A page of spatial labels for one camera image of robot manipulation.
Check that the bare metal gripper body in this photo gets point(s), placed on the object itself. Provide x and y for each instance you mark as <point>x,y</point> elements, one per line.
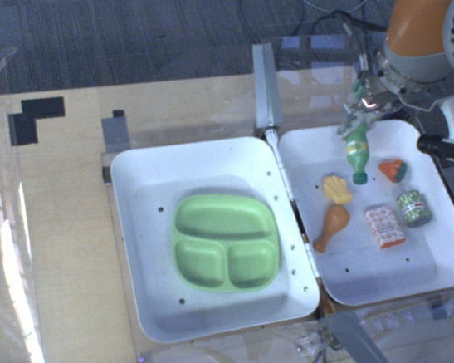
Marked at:
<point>379,98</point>

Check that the orange and white carton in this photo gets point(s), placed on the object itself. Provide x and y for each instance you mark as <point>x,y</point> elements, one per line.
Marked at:
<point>385,225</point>

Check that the green divided plate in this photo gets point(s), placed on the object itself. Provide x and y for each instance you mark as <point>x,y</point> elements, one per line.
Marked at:
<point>225,241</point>

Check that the orange carrot with green top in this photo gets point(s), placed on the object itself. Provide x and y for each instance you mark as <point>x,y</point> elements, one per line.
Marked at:
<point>393,170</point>

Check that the green plastic bottle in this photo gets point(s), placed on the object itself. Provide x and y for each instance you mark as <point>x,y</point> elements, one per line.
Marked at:
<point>358,154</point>

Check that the brown chicken drumstick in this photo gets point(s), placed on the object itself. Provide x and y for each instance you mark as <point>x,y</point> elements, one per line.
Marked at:
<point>335,220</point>

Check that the yellow shell-shaped biscuit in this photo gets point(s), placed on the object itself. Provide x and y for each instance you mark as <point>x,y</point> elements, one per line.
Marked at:
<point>336,189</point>

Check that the white plastic tray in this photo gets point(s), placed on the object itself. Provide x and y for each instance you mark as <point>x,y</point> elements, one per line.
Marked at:
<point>390,271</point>
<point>207,162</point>

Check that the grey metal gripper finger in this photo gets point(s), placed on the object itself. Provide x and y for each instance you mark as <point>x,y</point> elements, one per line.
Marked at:
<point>366,120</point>
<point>345,121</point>

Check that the green and white can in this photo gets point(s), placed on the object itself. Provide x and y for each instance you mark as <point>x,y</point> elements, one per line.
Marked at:
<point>414,209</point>

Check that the black cylinder on white bracket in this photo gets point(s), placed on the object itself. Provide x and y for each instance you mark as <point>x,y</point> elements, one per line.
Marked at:
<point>452,132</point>

